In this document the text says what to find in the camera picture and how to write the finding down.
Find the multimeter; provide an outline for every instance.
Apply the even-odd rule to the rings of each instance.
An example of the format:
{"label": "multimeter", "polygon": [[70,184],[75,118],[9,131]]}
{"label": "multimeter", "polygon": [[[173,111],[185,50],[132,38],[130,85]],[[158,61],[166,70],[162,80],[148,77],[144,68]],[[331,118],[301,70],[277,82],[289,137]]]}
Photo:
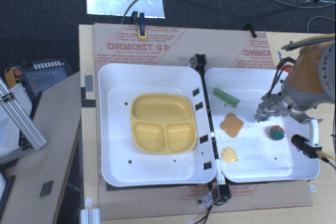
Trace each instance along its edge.
{"label": "multimeter", "polygon": [[62,59],[48,59],[15,65],[5,70],[5,80],[9,88],[18,83],[26,88],[33,101],[40,92],[72,75],[69,63]]}

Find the blue clamp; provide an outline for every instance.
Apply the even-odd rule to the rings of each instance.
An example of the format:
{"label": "blue clamp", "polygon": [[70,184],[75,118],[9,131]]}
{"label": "blue clamp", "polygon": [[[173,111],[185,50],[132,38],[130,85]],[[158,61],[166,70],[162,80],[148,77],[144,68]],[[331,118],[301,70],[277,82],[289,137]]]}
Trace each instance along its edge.
{"label": "blue clamp", "polygon": [[145,13],[140,13],[139,15],[138,37],[140,39],[147,38],[147,31],[145,27]]}

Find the yellow and black device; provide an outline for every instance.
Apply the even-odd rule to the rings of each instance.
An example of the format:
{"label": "yellow and black device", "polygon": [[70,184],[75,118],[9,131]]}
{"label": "yellow and black device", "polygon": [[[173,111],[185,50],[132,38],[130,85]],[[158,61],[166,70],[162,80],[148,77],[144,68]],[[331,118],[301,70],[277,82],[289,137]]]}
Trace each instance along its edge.
{"label": "yellow and black device", "polygon": [[49,89],[71,74],[71,67],[66,60],[48,59],[8,67],[5,70],[5,80],[9,88],[22,83],[29,98],[34,100],[40,92]]}

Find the white tray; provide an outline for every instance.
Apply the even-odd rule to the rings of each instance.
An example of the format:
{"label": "white tray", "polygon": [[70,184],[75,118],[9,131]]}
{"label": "white tray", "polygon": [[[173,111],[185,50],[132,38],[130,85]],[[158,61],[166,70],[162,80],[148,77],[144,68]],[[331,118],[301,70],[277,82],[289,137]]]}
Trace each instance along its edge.
{"label": "white tray", "polygon": [[[274,70],[231,68],[212,68],[206,73],[218,153],[227,146],[237,153],[237,162],[220,163],[225,177],[233,182],[312,179],[319,174],[318,159],[309,159],[290,141],[294,134],[309,138],[307,124],[300,124],[289,116],[271,117],[269,121],[260,123],[255,121],[260,98],[269,90],[274,74]],[[279,92],[280,87],[278,83],[273,93]],[[222,100],[212,94],[214,88],[240,99],[237,108],[225,106]],[[244,121],[243,128],[235,138],[228,136],[219,127],[229,113]],[[285,137],[274,141],[267,132],[277,124],[285,130]]]}
{"label": "white tray", "polygon": [[[161,184],[201,184],[210,182],[216,173],[214,153],[202,81],[189,67],[144,66],[112,63],[101,68],[99,106],[101,119],[102,174],[114,186]],[[193,96],[195,89],[199,94]],[[131,133],[130,108],[141,94],[171,93],[187,98],[193,105],[197,143],[189,152],[156,155],[141,151]],[[203,108],[195,110],[195,105]],[[208,141],[200,143],[201,136]],[[204,164],[211,162],[211,168]]]}

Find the yellow plate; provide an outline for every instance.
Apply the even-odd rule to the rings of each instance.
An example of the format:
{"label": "yellow plate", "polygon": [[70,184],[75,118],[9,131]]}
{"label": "yellow plate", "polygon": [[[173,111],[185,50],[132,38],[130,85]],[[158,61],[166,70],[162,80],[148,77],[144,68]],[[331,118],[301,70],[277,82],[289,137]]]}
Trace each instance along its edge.
{"label": "yellow plate", "polygon": [[132,102],[131,127],[138,148],[152,154],[188,152],[197,140],[193,107],[176,94],[138,96]]}

